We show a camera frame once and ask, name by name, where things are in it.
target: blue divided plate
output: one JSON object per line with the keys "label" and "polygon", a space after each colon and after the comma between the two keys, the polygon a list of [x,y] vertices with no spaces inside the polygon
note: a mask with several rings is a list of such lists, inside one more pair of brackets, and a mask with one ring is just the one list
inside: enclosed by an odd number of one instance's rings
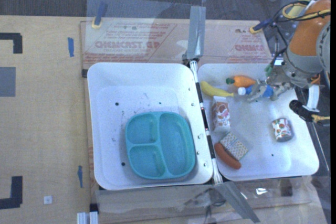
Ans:
{"label": "blue divided plate", "polygon": [[195,166],[195,148],[187,121],[173,112],[147,112],[126,124],[127,155],[133,171],[148,179],[187,175]]}

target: toy hot dog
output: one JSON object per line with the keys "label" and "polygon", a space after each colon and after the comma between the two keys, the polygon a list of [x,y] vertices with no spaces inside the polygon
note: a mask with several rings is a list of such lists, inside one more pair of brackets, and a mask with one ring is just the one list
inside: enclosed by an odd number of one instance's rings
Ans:
{"label": "toy hot dog", "polygon": [[242,164],[237,161],[236,159],[232,158],[225,150],[224,147],[222,146],[221,143],[216,143],[215,146],[215,151],[218,155],[218,157],[224,162],[226,163],[228,166],[234,168],[234,169],[240,169]]}

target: soup can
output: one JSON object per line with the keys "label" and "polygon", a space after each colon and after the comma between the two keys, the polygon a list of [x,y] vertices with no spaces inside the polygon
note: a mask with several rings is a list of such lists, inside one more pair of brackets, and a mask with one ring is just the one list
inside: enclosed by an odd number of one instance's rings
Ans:
{"label": "soup can", "polygon": [[293,132],[286,118],[279,118],[272,121],[272,126],[277,142],[285,142],[293,138]]}

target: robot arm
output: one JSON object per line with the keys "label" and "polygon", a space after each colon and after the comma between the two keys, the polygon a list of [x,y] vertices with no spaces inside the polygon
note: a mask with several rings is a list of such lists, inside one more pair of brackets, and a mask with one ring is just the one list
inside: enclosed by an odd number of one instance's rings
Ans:
{"label": "robot arm", "polygon": [[330,7],[330,0],[318,0],[309,4],[304,15],[298,17],[288,16],[285,9],[282,10],[286,18],[300,22],[289,46],[282,51],[281,65],[275,66],[275,59],[272,61],[272,69],[265,82],[274,90],[271,100],[277,100],[283,92],[295,86],[309,89],[307,105],[298,103],[298,100],[290,105],[306,121],[320,120],[315,117],[319,113],[319,86],[312,84],[311,78],[322,71],[330,74]]}

